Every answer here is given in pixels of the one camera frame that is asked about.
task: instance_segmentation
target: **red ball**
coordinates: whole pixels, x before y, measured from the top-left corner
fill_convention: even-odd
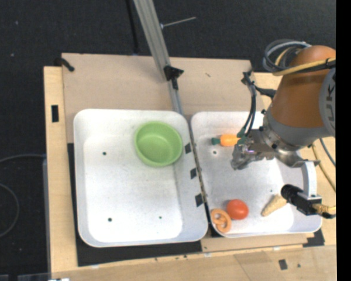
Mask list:
[[[226,212],[233,220],[242,220],[248,216],[248,206],[242,200],[234,199],[228,202]]]

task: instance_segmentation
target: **black fabric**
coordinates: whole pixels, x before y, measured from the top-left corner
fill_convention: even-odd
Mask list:
[[[77,244],[78,265],[94,265],[99,263],[123,261],[129,259],[153,258],[161,256],[182,255],[201,252],[200,241],[179,244],[124,246],[114,248],[94,248],[87,245],[79,236],[77,225],[77,205],[75,200],[75,168],[74,145],[68,144],[71,192],[73,195],[75,241]]]
[[[154,0],[154,4],[163,24],[197,17],[164,28],[170,56],[248,59],[254,71],[263,71],[263,51],[277,39],[336,47],[336,0]],[[139,54],[149,55],[132,9]],[[125,0],[0,0],[0,158],[46,152],[44,66],[53,66],[62,52],[131,55],[134,46]],[[45,272],[39,161],[0,166],[0,182],[20,200],[16,227],[0,239],[0,274]],[[0,196],[0,228],[6,227],[13,211],[11,202]]]

